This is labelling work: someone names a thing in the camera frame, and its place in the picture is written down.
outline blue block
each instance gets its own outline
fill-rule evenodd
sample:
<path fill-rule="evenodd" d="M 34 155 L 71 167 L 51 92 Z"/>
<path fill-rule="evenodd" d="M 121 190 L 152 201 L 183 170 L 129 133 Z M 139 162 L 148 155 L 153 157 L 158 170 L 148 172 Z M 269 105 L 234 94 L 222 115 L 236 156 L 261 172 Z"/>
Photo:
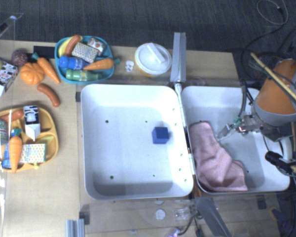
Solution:
<path fill-rule="evenodd" d="M 152 141 L 154 144 L 166 144 L 169 140 L 167 127 L 155 127 L 152 131 Z"/>

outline wooden stick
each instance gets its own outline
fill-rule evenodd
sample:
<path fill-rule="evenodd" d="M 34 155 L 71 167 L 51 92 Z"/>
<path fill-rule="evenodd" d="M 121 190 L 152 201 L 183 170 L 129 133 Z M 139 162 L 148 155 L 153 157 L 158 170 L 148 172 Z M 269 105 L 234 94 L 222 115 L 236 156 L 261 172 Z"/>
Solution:
<path fill-rule="evenodd" d="M 254 60 L 268 73 L 268 75 L 276 82 L 278 83 L 282 89 L 287 92 L 295 101 L 296 101 L 296 94 L 286 86 L 274 73 L 273 71 L 267 67 L 254 53 L 251 53 L 251 56 L 254 58 Z"/>

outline yellow plate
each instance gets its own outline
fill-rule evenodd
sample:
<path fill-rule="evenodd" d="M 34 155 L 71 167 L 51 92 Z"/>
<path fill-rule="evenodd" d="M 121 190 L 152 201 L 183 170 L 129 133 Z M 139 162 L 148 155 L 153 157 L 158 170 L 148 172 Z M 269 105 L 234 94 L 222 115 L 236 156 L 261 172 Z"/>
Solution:
<path fill-rule="evenodd" d="M 15 112 L 20 109 L 23 109 L 23 108 L 12 109 L 12 112 Z M 8 114 L 9 112 L 10 112 L 10 110 L 5 110 L 5 111 L 0 112 L 0 117 Z M 50 162 L 52 159 L 55 158 L 55 156 L 57 155 L 57 152 L 58 152 L 59 145 L 58 145 L 58 137 L 57 137 L 56 127 L 55 127 L 55 124 L 54 124 L 54 121 L 53 121 L 51 115 L 45 109 L 40 108 L 40 107 L 38 108 L 38 113 L 39 113 L 41 133 L 36 138 L 36 141 L 38 141 L 39 139 L 41 139 L 45 136 L 53 136 L 54 137 L 54 139 L 46 146 L 45 162 L 38 163 L 38 165 L 40 166 L 40 165 Z M 23 144 L 35 144 L 35 141 L 33 141 L 29 136 L 27 136 L 25 134 L 24 116 L 11 123 L 11 130 L 14 128 L 22 129 L 21 138 L 22 138 Z M 34 164 L 19 163 L 18 171 L 32 169 L 32 168 L 35 168 Z M 4 171 L 11 172 L 11 169 L 7 169 L 7 168 L 2 168 L 2 169 Z"/>

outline pink cloth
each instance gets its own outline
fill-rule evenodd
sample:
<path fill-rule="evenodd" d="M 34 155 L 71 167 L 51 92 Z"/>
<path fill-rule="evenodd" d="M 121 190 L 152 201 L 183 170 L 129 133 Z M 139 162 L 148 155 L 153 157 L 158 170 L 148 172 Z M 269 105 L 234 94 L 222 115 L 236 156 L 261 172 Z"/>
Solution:
<path fill-rule="evenodd" d="M 243 165 L 232 160 L 217 142 L 207 122 L 192 124 L 189 128 L 191 147 L 198 181 L 210 191 L 247 191 Z"/>

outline white sink basin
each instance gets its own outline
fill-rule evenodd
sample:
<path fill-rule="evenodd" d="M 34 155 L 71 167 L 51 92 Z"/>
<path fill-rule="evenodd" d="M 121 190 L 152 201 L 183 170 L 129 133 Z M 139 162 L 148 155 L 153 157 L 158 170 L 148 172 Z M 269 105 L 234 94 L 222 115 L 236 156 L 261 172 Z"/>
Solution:
<path fill-rule="evenodd" d="M 250 89 L 250 92 L 254 98 L 258 94 L 255 89 Z M 226 123 L 232 123 L 239 113 L 241 100 L 240 88 L 189 86 L 182 92 L 187 124 L 209 121 L 215 134 Z M 250 113 L 250 108 L 247 104 L 247 113 Z M 266 141 L 271 151 L 281 152 L 279 143 Z M 234 160 L 243 163 L 248 193 L 276 192 L 288 188 L 290 178 L 265 160 L 267 149 L 260 133 L 242 135 L 234 132 L 221 140 L 220 144 Z"/>
<path fill-rule="evenodd" d="M 94 199 L 183 197 L 193 178 L 176 93 L 165 86 L 86 86 L 81 93 L 85 187 Z M 169 141 L 153 144 L 156 126 Z"/>

